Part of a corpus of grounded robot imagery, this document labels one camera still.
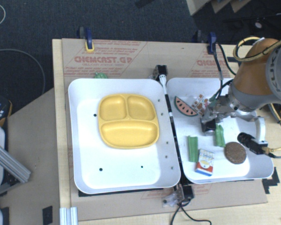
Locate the brown cardboard board red print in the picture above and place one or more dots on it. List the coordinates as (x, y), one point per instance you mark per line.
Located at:
(135, 55)

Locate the red watermelon slice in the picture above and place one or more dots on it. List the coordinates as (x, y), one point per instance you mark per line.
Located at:
(183, 108)

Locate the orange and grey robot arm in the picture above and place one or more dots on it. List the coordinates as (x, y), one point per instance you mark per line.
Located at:
(253, 78)

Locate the white yellow red carton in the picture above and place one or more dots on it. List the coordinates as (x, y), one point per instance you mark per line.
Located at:
(204, 163)

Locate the white plastic tray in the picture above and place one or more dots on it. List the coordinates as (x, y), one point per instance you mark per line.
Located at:
(121, 167)
(224, 170)

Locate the black cylinder on white bracket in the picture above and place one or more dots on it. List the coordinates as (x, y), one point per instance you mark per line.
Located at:
(250, 143)

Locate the green toy vegetable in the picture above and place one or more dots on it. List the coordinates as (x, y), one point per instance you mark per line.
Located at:
(101, 75)

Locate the black can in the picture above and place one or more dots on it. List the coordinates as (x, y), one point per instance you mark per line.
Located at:
(209, 129)

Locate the brown and white patterned packet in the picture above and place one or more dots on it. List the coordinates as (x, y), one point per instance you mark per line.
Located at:
(199, 103)

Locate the thin black and white rod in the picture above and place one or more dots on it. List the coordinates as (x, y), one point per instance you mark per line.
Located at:
(172, 118)

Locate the green celery stick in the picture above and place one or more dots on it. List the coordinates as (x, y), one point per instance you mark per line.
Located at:
(219, 137)
(192, 149)

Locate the brown round biscuit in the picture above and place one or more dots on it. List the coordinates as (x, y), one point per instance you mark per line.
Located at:
(235, 153)

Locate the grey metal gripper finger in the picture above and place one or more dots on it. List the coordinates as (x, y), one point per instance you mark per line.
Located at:
(205, 118)
(221, 118)

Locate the yellow divided plate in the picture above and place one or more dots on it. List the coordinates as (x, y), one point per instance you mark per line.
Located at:
(128, 130)

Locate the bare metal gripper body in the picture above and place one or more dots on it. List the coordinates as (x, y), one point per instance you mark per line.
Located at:
(224, 107)

